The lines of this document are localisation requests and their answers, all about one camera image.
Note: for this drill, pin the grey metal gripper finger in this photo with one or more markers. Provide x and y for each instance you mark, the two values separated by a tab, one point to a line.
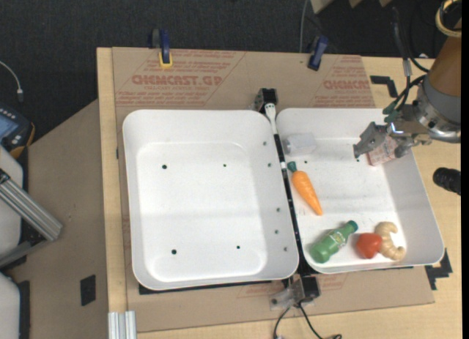
368	140
403	149

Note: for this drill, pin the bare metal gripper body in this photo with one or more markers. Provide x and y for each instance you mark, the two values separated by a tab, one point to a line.
438	129

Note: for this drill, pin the pink and white carton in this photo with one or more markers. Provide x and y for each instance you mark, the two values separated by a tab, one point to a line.
383	154

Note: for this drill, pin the white plastic tray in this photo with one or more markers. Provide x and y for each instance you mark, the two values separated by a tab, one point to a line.
359	198
205	202

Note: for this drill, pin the orange carrot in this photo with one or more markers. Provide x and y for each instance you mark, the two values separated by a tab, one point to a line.
306	189

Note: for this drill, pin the thin black and white rod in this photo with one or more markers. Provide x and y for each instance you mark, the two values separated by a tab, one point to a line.
286	180

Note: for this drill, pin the beige croissant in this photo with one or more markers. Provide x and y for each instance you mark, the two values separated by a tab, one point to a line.
392	244

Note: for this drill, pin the red pepper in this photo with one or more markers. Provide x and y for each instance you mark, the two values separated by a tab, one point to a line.
368	245

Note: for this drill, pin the green bottle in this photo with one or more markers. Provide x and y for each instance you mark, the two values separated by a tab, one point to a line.
331	242

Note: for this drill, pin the brown cardboard board, red print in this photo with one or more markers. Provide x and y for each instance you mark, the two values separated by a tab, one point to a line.
227	81

